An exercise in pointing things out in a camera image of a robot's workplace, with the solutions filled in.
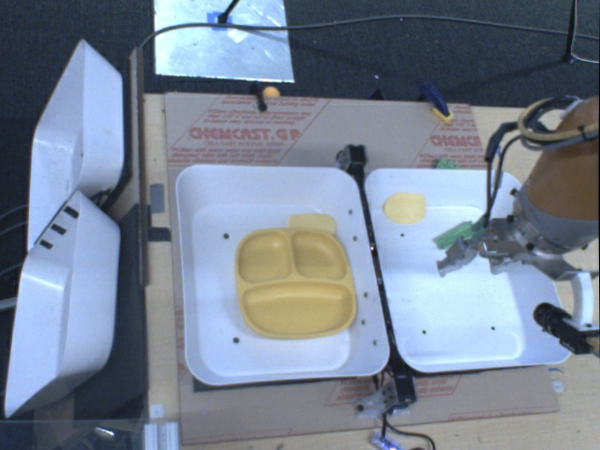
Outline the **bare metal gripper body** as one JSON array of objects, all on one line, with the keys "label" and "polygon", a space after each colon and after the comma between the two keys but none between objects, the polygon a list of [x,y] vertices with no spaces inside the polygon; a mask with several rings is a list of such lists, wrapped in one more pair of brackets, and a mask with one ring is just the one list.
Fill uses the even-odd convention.
[{"label": "bare metal gripper body", "polygon": [[493,275],[514,265],[529,265],[552,280],[570,280],[579,269],[564,254],[575,246],[556,226],[534,222],[524,216],[492,219],[478,245],[478,253],[488,260]]}]

